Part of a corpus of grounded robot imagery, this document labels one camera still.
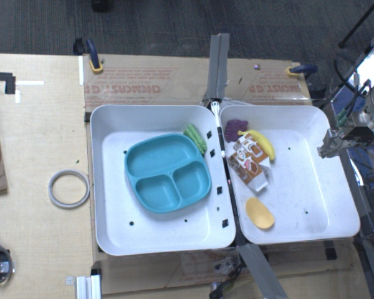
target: purple toy grapes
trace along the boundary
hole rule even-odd
[[[227,122],[226,131],[224,132],[224,137],[227,143],[236,142],[240,137],[238,131],[245,132],[248,127],[248,121],[241,120],[230,120]]]

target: tape roll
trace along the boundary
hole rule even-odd
[[[52,192],[52,187],[54,185],[54,182],[61,176],[63,175],[74,175],[74,176],[77,176],[79,177],[85,184],[86,186],[86,192],[84,194],[84,196],[82,197],[81,200],[77,201],[77,202],[74,202],[74,203],[71,203],[71,204],[67,204],[65,202],[61,202],[59,201],[57,198],[55,198],[53,192]],[[62,171],[59,171],[59,172],[56,172],[50,179],[49,181],[49,197],[50,197],[50,200],[52,201],[52,203],[60,208],[66,208],[66,209],[71,209],[71,208],[76,208],[76,207],[79,207],[80,205],[82,205],[88,198],[89,198],[89,195],[90,195],[90,187],[89,187],[89,180],[87,179],[87,176],[83,173],[81,173],[80,171],[76,170],[76,169],[63,169]]]

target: banana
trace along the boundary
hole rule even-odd
[[[270,160],[272,161],[276,157],[276,151],[274,151],[274,147],[272,143],[260,132],[255,130],[249,130],[246,132],[238,131],[238,135],[245,135],[250,134],[252,137],[257,141],[259,146],[265,151],[267,155],[269,155]]]

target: blue divided plate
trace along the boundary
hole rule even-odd
[[[199,149],[179,133],[133,145],[126,153],[125,169],[136,197],[152,212],[181,209],[211,189],[211,175]]]

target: white ring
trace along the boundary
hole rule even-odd
[[[61,177],[63,175],[75,175],[75,176],[79,177],[85,183],[85,186],[86,186],[85,196],[83,196],[80,201],[77,201],[77,202],[74,202],[74,203],[71,203],[71,204],[66,204],[64,202],[60,202],[57,198],[54,197],[54,195],[52,193],[52,186],[53,186],[54,182],[59,177]],[[50,197],[51,201],[53,202],[53,204],[58,206],[58,207],[68,208],[68,209],[79,207],[80,205],[82,205],[87,200],[87,198],[89,198],[89,194],[90,194],[89,180],[87,179],[85,174],[81,173],[80,171],[78,171],[76,169],[63,169],[62,171],[56,172],[50,179],[50,182],[49,182],[49,197]]]

